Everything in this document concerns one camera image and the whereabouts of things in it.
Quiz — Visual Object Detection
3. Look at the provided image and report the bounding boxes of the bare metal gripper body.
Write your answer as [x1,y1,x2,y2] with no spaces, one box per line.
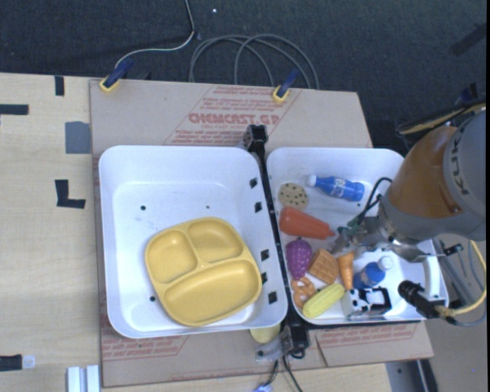
[350,216,430,262]

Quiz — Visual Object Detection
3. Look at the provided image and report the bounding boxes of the orange cone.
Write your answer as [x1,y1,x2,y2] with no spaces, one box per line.
[336,251,356,292]

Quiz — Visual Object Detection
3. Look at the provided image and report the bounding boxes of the brown waffle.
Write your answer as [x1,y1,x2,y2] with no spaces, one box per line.
[307,247,341,286]

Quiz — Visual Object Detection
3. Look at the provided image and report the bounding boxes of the plain blue bottle white cap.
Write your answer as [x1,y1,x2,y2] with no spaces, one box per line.
[352,256,394,291]

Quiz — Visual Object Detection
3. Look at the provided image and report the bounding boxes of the orange carrot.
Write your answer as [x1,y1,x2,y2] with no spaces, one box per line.
[278,206,336,241]

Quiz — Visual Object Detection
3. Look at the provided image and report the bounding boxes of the blue bottle with label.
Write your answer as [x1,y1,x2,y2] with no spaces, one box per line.
[305,173,366,203]

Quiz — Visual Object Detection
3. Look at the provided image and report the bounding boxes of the purple grapes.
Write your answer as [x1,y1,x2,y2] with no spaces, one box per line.
[285,238,314,282]

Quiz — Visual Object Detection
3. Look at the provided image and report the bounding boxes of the black and white carton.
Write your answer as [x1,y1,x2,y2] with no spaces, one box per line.
[341,286,392,318]

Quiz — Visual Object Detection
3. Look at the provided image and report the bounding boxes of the yellow corn cob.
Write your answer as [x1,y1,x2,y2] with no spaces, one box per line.
[301,282,346,319]

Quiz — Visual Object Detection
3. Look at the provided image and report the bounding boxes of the orange pretzel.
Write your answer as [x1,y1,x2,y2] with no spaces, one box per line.
[290,275,317,310]

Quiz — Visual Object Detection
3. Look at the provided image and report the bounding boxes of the tan chocolate chip biscuit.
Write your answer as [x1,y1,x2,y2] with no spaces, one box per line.
[277,182,310,212]

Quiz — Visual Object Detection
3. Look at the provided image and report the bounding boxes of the white plastic tray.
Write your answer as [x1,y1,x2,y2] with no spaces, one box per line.
[265,146,451,327]
[98,145,289,340]

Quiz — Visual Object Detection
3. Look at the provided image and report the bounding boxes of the thin black rod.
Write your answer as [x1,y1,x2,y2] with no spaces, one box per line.
[251,136,308,345]

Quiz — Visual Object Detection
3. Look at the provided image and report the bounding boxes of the yellow divided plate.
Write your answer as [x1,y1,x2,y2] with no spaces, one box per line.
[144,216,264,328]

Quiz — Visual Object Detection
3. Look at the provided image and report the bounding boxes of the brown cardboard board red print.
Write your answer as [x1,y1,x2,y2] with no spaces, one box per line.
[88,78,435,389]

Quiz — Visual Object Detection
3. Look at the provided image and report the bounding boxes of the black cylinder on white bracket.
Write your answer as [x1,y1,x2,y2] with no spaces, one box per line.
[397,254,445,320]

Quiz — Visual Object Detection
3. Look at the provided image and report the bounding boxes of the black block with wires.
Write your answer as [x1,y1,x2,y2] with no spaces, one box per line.
[243,123,269,154]
[287,322,312,354]

